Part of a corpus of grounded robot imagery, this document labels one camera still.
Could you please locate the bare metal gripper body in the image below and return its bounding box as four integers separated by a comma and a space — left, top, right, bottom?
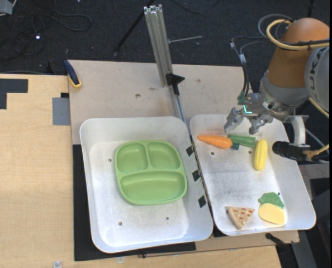
243, 92, 295, 124

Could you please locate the green cucumber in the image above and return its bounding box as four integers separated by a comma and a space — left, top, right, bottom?
227, 133, 258, 149

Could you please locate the orange carrot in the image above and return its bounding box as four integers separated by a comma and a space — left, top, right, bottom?
196, 134, 240, 151

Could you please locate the yellow corn cob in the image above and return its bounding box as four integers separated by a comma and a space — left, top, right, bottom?
253, 138, 269, 171

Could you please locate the thin black and white rod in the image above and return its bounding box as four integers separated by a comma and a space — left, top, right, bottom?
170, 84, 213, 216

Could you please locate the white plastic tray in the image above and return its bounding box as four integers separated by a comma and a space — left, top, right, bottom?
79, 116, 215, 254
188, 113, 317, 237

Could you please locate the green leaf-shaped toy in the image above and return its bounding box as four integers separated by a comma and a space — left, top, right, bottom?
258, 192, 285, 209

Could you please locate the yellow oval toy slice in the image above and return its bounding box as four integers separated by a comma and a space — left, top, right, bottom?
258, 202, 287, 226

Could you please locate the pizza slice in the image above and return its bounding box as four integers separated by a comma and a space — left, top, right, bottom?
225, 205, 256, 231

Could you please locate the green divided plate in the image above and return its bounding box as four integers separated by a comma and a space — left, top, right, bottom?
114, 140, 189, 206

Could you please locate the pale flat board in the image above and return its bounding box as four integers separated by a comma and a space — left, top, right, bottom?
68, 59, 300, 259

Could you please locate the black cylinder on white bracket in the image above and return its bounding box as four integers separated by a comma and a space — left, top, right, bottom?
272, 115, 312, 162

